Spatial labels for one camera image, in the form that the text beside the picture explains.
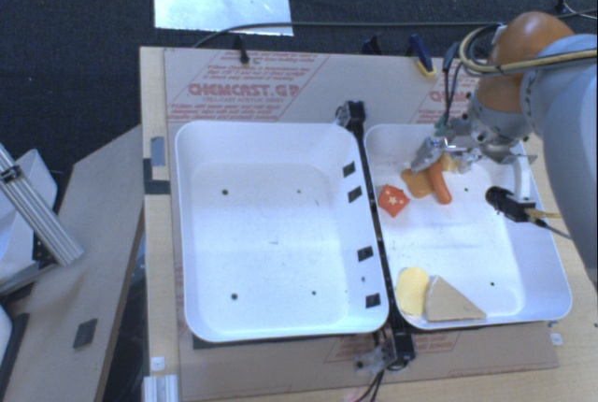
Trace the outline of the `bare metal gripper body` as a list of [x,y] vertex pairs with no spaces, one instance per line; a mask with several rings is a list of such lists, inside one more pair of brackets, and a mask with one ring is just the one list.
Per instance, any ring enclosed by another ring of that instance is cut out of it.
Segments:
[[488,158],[506,158],[517,144],[513,137],[502,136],[482,120],[473,117],[447,119],[434,124],[434,138],[444,152],[470,153]]

